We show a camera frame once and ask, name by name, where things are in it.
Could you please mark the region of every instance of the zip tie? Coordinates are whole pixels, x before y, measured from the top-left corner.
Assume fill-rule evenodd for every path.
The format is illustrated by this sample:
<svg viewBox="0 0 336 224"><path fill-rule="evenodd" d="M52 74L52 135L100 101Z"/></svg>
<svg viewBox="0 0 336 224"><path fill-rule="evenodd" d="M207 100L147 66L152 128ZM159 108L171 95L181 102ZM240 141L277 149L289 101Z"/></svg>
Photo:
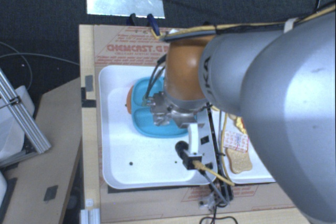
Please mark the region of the zip tie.
<svg viewBox="0 0 336 224"><path fill-rule="evenodd" d="M297 20L298 18L291 18L291 19L288 19L286 22L285 22L285 26L284 26L284 31L283 33L287 33L288 31L291 31L293 28L294 28L294 22Z"/></svg>

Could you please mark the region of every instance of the blue plate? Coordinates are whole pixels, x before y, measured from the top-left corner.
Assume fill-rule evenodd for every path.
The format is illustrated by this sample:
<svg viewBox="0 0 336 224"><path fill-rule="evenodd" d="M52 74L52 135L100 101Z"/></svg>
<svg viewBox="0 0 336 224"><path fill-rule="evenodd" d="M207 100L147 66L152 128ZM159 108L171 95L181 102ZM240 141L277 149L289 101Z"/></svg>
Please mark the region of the blue plate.
<svg viewBox="0 0 336 224"><path fill-rule="evenodd" d="M145 95L150 78L140 79L132 91L132 120L134 127L139 133L159 138L172 138L185 136L187 129L177 127L176 123L171 120L168 125L156 126L154 125L153 115L149 106L142 106L142 97ZM163 78L160 78L154 84L150 91L150 96L155 93L163 91Z"/></svg>

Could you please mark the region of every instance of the blue clamp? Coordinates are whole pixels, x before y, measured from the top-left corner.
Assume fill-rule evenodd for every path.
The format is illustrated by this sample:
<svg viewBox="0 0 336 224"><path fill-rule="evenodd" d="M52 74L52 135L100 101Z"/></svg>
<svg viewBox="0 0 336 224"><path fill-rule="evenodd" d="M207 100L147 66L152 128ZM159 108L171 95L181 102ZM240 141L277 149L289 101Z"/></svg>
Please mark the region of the blue clamp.
<svg viewBox="0 0 336 224"><path fill-rule="evenodd" d="M126 25L128 26L137 26L137 21L136 21L136 15L135 13L132 13L127 19L126 19Z"/></svg>
<svg viewBox="0 0 336 224"><path fill-rule="evenodd" d="M151 13L149 13L147 15L147 20L148 20L149 25L152 27L154 33L157 36L159 36L160 35L159 25L158 25L157 21L155 20L154 16Z"/></svg>

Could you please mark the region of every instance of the wooden table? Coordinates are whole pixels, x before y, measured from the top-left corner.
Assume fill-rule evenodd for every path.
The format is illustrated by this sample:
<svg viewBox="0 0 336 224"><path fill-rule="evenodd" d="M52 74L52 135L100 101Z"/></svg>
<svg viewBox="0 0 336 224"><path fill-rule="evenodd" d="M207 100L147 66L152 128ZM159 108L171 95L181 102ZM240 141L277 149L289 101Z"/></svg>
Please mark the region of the wooden table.
<svg viewBox="0 0 336 224"><path fill-rule="evenodd" d="M5 173L17 182L4 224L63 222L81 155L80 101L79 79L42 96L36 123L52 148ZM56 196L44 201L50 187Z"/></svg>
<svg viewBox="0 0 336 224"><path fill-rule="evenodd" d="M80 64L81 64L81 87L85 88L88 78L94 81L94 47L93 47L93 26L80 26ZM86 99L96 99L96 89L90 86L90 91L86 92ZM100 208L99 191L99 161L98 161L98 133L97 133L97 111L95 107L86 107L82 109L82 128L83 128L83 166L84 166L84 196L86 209ZM240 212L220 214L223 216L234 216L239 224L244 223L301 223L308 224L308 221L301 215L296 208L264 210L253 212ZM198 223L202 216L178 217L154 220L137 220L136 223ZM134 221L118 223L135 223Z"/></svg>

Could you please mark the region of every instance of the gray robot arm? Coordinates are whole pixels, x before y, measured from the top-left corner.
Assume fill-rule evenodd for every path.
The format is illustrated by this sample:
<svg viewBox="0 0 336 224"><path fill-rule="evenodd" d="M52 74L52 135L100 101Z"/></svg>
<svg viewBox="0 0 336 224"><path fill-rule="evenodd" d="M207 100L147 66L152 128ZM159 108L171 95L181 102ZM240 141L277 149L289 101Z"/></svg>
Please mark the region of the gray robot arm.
<svg viewBox="0 0 336 224"><path fill-rule="evenodd" d="M205 47L205 97L241 115L273 177L311 223L336 223L335 12Z"/></svg>

